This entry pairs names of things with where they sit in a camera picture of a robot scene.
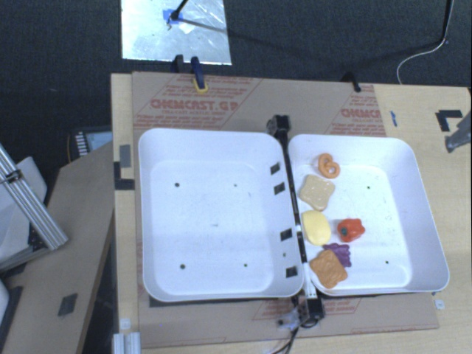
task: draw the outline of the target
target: purple toy food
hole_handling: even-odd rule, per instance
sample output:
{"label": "purple toy food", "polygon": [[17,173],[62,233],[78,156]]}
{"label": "purple toy food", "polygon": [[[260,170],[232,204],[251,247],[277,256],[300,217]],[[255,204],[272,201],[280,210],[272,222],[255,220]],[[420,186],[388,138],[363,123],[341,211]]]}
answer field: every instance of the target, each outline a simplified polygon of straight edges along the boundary
{"label": "purple toy food", "polygon": [[328,245],[323,245],[324,250],[333,251],[334,254],[337,256],[339,262],[345,267],[350,268],[352,266],[350,260],[349,246],[347,244],[339,245],[337,243],[332,243]]}

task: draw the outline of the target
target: white container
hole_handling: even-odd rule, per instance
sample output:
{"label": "white container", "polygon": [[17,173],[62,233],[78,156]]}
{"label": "white container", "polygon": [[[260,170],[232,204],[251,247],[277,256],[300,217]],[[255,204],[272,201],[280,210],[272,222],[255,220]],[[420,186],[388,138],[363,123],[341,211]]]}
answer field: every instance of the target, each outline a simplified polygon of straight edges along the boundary
{"label": "white container", "polygon": [[[321,153],[341,166],[323,212],[360,218],[332,296],[438,291],[449,273],[412,149],[398,139],[298,135],[296,191]],[[264,133],[157,128],[139,140],[143,278],[164,302],[286,297],[304,282],[283,152]],[[298,200],[300,213],[311,209]],[[308,260],[322,250],[305,241]]]}
{"label": "white container", "polygon": [[284,297],[300,290],[294,212],[276,139],[157,128],[139,140],[139,169],[143,278],[152,297]]}
{"label": "white container", "polygon": [[[438,291],[449,270],[434,225],[413,150],[394,138],[298,135],[289,144],[296,191],[308,174],[321,176],[318,156],[329,153],[340,164],[336,189],[323,214],[331,226],[330,243],[344,244],[339,221],[360,218],[365,233],[351,243],[348,277],[326,289],[331,296]],[[300,214],[311,207],[299,198]],[[323,250],[305,241],[308,261]]]}

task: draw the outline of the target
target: orange pretzel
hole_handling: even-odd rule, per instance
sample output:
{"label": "orange pretzel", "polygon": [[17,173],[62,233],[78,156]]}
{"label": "orange pretzel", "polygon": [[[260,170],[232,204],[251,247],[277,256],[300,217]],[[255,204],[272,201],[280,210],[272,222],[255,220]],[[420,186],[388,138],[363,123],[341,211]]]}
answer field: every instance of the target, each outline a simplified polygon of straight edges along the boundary
{"label": "orange pretzel", "polygon": [[329,153],[323,153],[318,159],[318,170],[326,178],[336,178],[339,176],[339,164],[333,161]]}

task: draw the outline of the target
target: blue clamp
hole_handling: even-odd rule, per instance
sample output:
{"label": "blue clamp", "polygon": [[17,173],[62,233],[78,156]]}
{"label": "blue clamp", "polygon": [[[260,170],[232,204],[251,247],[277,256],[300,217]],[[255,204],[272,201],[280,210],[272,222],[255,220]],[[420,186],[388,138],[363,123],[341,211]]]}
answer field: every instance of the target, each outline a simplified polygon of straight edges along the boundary
{"label": "blue clamp", "polygon": [[195,75],[195,78],[193,79],[193,85],[197,90],[197,93],[207,93],[208,85],[207,83],[205,83],[204,70],[201,68],[201,64],[198,60],[198,57],[192,57],[190,63],[192,64],[192,71]]}

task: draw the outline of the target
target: wooden table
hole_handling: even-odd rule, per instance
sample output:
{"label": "wooden table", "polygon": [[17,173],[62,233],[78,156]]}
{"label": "wooden table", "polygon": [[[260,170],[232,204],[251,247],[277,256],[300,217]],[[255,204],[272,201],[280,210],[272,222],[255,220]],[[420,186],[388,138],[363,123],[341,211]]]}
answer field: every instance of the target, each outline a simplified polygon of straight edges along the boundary
{"label": "wooden table", "polygon": [[[297,339],[292,353],[469,353],[472,352],[471,284],[471,146],[454,152],[445,149],[445,135],[435,113],[471,109],[466,88],[374,85],[387,136],[407,142],[414,150],[431,210],[451,273],[448,287],[434,298],[444,301],[437,311],[439,330],[375,333]],[[119,147],[132,142],[131,76],[112,77],[114,161]],[[396,124],[391,111],[395,113]],[[459,119],[449,119],[451,133]],[[133,178],[133,166],[122,169],[122,178]],[[119,318],[129,326],[122,333],[138,331],[136,289],[136,227],[134,196],[117,190],[116,237]],[[171,353],[270,353],[281,341],[256,341],[191,347],[146,349],[145,354]]]}

